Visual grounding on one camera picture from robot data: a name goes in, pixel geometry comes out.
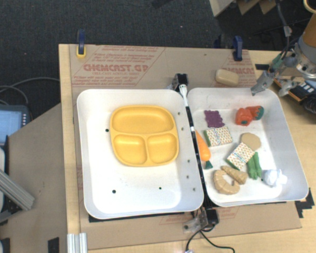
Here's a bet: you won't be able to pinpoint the thin black and white rod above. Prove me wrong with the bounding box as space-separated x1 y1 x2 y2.
179 84 213 211

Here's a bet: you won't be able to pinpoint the white and blue crumpled wrapper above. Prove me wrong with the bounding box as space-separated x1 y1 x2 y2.
261 169 289 188

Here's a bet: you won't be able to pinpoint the beige bread wedge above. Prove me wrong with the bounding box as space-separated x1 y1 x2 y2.
221 165 249 186

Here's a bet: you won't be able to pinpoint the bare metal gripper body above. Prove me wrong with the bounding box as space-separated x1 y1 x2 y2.
272 54 316 80

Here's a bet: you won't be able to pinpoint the purple grapes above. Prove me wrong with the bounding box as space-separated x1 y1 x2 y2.
203 109 225 129

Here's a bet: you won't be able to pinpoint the yellow divided plate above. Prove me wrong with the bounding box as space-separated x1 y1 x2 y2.
109 104 180 168

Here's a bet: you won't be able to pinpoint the brown cardboard board red print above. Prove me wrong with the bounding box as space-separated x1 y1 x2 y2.
68 44 310 250

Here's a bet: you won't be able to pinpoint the patterned packet with green edge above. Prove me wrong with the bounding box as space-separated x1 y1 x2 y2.
203 125 233 148
225 142 256 171

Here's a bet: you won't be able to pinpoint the orange carrot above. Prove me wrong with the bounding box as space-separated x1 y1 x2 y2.
194 130 214 170

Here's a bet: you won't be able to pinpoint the beige rounded block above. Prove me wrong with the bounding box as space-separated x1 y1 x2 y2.
215 68 240 87

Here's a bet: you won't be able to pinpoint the beige croissant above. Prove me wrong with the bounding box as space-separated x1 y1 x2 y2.
213 169 241 195

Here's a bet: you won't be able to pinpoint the orange bell pepper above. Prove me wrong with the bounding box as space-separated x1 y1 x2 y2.
235 107 253 127

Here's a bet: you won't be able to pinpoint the green asparagus bundle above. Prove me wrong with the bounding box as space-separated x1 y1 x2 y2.
245 151 263 180

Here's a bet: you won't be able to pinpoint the beige biscuit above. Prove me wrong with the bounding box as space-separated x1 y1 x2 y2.
240 132 262 151

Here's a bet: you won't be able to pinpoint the red strawberry with green top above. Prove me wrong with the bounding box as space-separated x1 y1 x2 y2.
246 105 265 121

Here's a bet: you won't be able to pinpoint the white plastic tray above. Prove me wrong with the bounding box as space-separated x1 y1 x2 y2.
186 86 310 208
76 88 205 220

